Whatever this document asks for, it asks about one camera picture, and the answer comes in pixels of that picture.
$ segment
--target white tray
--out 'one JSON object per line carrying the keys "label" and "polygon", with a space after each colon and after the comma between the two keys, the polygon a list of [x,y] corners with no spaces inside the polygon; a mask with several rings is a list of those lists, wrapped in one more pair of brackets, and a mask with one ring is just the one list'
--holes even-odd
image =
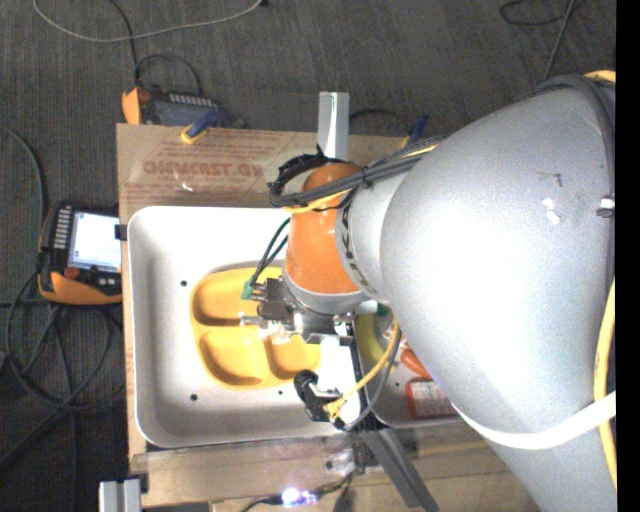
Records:
{"label": "white tray", "polygon": [[[339,431],[312,422],[293,384],[261,390],[218,385],[200,362],[189,299],[205,275],[255,264],[286,218],[276,209],[153,206],[128,226],[135,411],[145,438],[163,448]],[[349,348],[322,345],[317,373],[344,390],[355,382]],[[360,408],[357,395],[347,404]]]}

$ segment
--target yellow tray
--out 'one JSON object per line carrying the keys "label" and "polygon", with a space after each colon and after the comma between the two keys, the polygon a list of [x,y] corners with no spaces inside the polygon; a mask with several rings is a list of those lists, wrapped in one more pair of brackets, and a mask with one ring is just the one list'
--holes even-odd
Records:
{"label": "yellow tray", "polygon": [[[221,386],[261,389],[288,384],[300,370],[315,370],[320,346],[294,335],[286,343],[263,341],[258,326],[240,325],[240,314],[257,315],[257,302],[242,300],[244,283],[255,268],[225,270],[201,279],[191,294],[191,324],[202,364]],[[262,279],[282,269],[268,267]]]}

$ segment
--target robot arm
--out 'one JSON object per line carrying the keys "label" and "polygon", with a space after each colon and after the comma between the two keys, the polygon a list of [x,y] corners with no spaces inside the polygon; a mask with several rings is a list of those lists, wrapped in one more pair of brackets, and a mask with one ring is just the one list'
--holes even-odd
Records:
{"label": "robot arm", "polygon": [[614,280],[614,112],[611,83],[560,77],[432,151],[364,171],[330,163],[300,194],[272,187],[294,208],[279,291],[289,328],[311,340],[367,299],[391,307],[543,510],[617,508],[597,423],[542,449],[487,435],[544,432],[594,402]]}

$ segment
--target cable tie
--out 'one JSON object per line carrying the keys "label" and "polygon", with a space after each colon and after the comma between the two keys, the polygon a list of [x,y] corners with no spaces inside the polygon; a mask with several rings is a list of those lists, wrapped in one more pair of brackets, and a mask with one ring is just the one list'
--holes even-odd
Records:
{"label": "cable tie", "polygon": [[368,167],[363,167],[362,169],[360,169],[360,183],[362,184],[362,188],[364,188],[365,190],[370,189],[372,186],[372,183],[367,180],[367,170]]}

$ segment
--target gray carpet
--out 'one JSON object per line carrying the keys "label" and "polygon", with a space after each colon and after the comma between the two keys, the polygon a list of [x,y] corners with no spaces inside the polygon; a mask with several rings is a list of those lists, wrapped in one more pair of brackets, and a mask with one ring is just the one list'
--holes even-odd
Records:
{"label": "gray carpet", "polygon": [[[227,16],[252,0],[116,0],[134,33]],[[516,26],[500,16],[500,0],[270,0],[249,15],[207,28],[138,40],[138,59],[155,53],[186,59],[207,96],[221,100],[251,128],[314,131],[317,95],[351,95],[352,133],[405,135],[421,112],[425,135],[451,132],[538,84],[560,21]],[[95,37],[126,35],[108,0],[40,0],[64,27]],[[552,74],[610,69],[616,41],[615,0],[578,0]],[[527,0],[510,11],[535,21],[561,14],[565,1]],[[45,23],[31,1],[0,0],[0,125],[33,148],[46,176],[49,203],[73,198],[117,201],[115,124],[120,96],[133,86],[129,44],[79,40]],[[194,90],[179,65],[155,61],[145,84]],[[35,262],[37,188],[20,146],[0,134],[0,301],[15,296]],[[113,314],[118,317],[117,308]],[[0,309],[5,323],[6,308]],[[36,306],[16,319],[15,345],[28,357],[44,325]],[[60,337],[74,384],[96,364],[103,330],[99,313],[64,318]],[[113,326],[104,368],[82,395],[107,395],[123,379],[122,338]],[[52,393],[64,389],[53,345],[34,367]],[[4,368],[0,374],[0,458],[49,414]],[[74,476],[71,421],[51,431],[0,468],[0,510],[97,510],[100,480],[126,475],[125,405],[120,397],[97,415],[76,416]]]}

